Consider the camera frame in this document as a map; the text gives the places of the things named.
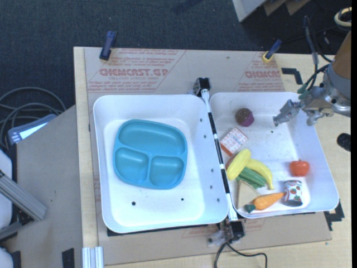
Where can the brown cardboard board, red print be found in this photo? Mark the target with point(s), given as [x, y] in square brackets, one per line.
[134, 74]

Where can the blue divided plate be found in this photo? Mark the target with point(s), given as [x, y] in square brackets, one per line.
[150, 152]

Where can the yellow banana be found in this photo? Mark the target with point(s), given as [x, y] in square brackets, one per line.
[265, 170]

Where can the tan sandwich wedge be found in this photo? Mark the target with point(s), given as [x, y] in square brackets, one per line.
[245, 195]

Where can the orange bell pepper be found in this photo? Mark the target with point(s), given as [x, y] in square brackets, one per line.
[299, 168]

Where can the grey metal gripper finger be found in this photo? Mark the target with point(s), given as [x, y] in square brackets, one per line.
[285, 113]
[313, 119]

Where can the yellow corn cob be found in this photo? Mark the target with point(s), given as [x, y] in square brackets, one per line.
[238, 164]

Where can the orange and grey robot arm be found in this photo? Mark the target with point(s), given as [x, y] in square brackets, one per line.
[342, 66]

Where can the orange and white carton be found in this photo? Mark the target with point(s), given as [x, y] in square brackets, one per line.
[232, 140]

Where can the black and white thin rod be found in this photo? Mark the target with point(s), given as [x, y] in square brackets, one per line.
[218, 149]

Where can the white can with tomato print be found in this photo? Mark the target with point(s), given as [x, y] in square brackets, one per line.
[293, 193]

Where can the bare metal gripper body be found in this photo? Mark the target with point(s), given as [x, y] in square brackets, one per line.
[318, 100]

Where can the white plastic tray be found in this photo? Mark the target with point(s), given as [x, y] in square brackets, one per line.
[279, 147]
[156, 211]

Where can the black cylinder on white bracket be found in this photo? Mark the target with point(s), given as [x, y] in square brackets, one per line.
[344, 141]

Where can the orange carrot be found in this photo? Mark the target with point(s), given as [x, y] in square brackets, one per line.
[266, 201]

